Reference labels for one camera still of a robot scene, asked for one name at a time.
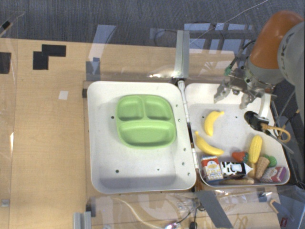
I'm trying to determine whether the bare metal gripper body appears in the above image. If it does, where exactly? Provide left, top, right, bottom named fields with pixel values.
left=227, top=67, right=275, bottom=98

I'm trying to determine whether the white plastic tray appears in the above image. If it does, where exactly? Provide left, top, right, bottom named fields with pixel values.
left=86, top=80, right=197, bottom=195
left=184, top=83, right=291, bottom=188

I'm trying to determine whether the yellow banana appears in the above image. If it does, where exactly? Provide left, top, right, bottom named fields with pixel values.
left=194, top=130, right=225, bottom=157
left=203, top=110, right=225, bottom=137

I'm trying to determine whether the yellow corn cob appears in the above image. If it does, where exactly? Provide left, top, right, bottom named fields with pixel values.
left=247, top=135, right=264, bottom=165

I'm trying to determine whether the red strawberry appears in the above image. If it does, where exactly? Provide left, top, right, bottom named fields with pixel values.
left=231, top=150, right=250, bottom=164

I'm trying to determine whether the green broccoli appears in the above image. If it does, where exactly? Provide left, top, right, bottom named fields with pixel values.
left=262, top=154, right=278, bottom=169

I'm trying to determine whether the beige ice cream cone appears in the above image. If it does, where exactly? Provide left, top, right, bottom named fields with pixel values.
left=255, top=156, right=271, bottom=180

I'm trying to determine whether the black and white milk carton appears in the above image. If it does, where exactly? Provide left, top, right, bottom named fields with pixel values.
left=219, top=161, right=254, bottom=179

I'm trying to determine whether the red and white carton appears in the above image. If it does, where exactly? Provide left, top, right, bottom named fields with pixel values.
left=200, top=155, right=224, bottom=183

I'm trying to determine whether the pink carton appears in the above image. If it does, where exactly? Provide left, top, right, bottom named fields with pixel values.
left=259, top=166, right=287, bottom=184

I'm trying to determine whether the green divided plate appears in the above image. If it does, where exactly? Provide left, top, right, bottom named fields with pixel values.
left=115, top=94, right=178, bottom=150

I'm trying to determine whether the black cylinder on white bracket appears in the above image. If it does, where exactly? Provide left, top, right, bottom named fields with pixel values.
left=244, top=94, right=273, bottom=131

